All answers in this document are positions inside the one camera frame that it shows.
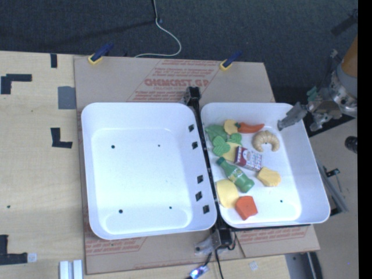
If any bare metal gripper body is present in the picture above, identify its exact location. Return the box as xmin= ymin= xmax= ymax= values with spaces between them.
xmin=307 ymin=79 xmax=359 ymax=131

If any tan croissant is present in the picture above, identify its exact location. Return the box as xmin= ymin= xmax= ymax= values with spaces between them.
xmin=251 ymin=130 xmax=281 ymax=153

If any orange carrot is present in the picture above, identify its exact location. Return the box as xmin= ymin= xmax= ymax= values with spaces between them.
xmin=236 ymin=121 xmax=266 ymax=134

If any red and white carton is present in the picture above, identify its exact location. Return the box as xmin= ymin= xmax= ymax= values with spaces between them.
xmin=233 ymin=145 xmax=263 ymax=172

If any small yellow toy food piece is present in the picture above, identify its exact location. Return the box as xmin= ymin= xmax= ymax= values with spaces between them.
xmin=223 ymin=119 xmax=241 ymax=136

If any white plastic tray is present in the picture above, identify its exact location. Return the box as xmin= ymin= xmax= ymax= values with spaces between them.
xmin=80 ymin=102 xmax=219 ymax=241
xmin=199 ymin=102 xmax=331 ymax=230

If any yellow ridged toy food piece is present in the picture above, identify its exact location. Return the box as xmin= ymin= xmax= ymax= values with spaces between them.
xmin=256 ymin=167 xmax=282 ymax=188

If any flat yellow toy slice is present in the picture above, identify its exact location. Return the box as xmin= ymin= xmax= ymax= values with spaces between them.
xmin=221 ymin=142 xmax=241 ymax=163

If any green wavy leaf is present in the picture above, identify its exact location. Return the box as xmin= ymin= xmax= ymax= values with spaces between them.
xmin=212 ymin=135 xmax=231 ymax=158

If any green lettuce leaf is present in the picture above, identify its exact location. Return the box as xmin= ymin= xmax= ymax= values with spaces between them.
xmin=204 ymin=124 xmax=229 ymax=142

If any green bottle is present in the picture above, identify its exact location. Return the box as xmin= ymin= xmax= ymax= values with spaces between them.
xmin=216 ymin=156 xmax=256 ymax=194

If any thin black rod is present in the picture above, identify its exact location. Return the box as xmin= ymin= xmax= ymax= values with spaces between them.
xmin=190 ymin=97 xmax=226 ymax=232

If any large yellow toy food piece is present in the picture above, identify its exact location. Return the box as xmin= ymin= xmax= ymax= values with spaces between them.
xmin=215 ymin=178 xmax=240 ymax=209

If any orange toy food piece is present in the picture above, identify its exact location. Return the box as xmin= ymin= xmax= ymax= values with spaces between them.
xmin=234 ymin=195 xmax=259 ymax=221

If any brown cardboard board red print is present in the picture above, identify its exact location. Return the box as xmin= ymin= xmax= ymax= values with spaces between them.
xmin=73 ymin=56 xmax=321 ymax=276

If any black cylinder on white bracket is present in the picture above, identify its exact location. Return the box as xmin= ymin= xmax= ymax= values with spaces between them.
xmin=344 ymin=135 xmax=359 ymax=154

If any black block with thin wires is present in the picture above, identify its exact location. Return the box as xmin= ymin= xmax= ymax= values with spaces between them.
xmin=215 ymin=226 xmax=237 ymax=249
xmin=185 ymin=86 xmax=202 ymax=106

